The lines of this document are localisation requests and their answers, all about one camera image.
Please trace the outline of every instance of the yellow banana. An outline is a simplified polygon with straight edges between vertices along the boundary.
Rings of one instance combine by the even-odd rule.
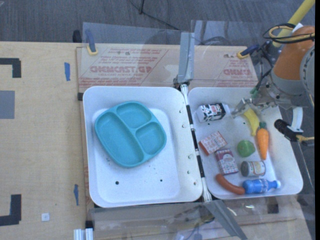
[[[259,128],[259,118],[257,117],[256,113],[253,111],[252,108],[243,113],[243,115],[249,120],[251,126],[251,135],[256,136],[257,129]]]

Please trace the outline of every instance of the green ball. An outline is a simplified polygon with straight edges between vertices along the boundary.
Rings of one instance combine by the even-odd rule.
[[[246,158],[246,157],[252,155],[256,151],[256,148],[251,141],[241,140],[238,143],[237,150],[238,150],[238,153],[241,157]]]

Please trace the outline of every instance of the white square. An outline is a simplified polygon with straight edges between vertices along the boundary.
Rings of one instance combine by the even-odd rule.
[[[42,213],[41,214],[41,221],[48,222],[50,220],[50,213]]]

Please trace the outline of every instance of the brown hot dog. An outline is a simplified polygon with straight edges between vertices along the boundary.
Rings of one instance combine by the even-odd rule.
[[[237,195],[244,195],[246,192],[242,186],[236,186],[227,181],[227,179],[221,173],[218,173],[215,176],[215,179],[223,188],[232,193],[235,193]]]

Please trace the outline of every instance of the blue plate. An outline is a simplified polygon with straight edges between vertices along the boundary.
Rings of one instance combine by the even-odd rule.
[[[127,168],[153,158],[167,142],[158,119],[137,101],[124,102],[106,110],[96,119],[94,129],[110,157]]]

